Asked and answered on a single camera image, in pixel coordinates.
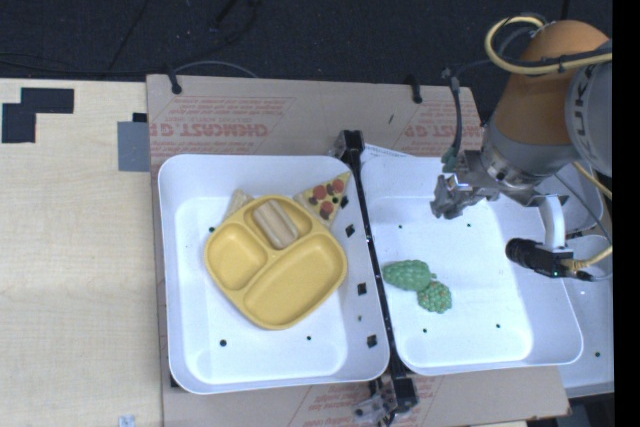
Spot tan toy sausage bun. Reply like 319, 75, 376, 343
250, 199, 302, 251

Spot large green toy grapes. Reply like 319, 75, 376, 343
381, 259, 437, 293

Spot thin black and white rod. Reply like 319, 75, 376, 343
345, 149, 403, 382

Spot black cylinder on white bracket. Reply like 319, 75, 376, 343
504, 193, 576, 279

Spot toy pizza slice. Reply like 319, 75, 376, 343
293, 170, 353, 229

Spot white plastic tray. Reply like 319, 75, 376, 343
157, 153, 392, 396
359, 148, 586, 377

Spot small green toy grapes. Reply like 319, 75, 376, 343
416, 280, 453, 315

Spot yellow divided plate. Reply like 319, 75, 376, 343
202, 194, 349, 332

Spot brown cardboard board, red print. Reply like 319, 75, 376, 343
145, 73, 572, 427

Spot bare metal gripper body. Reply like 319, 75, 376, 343
448, 146, 540, 207

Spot black block with thin wires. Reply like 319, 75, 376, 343
335, 129, 365, 162
388, 376, 419, 415

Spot tan toy biscuit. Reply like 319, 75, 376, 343
222, 188, 256, 222

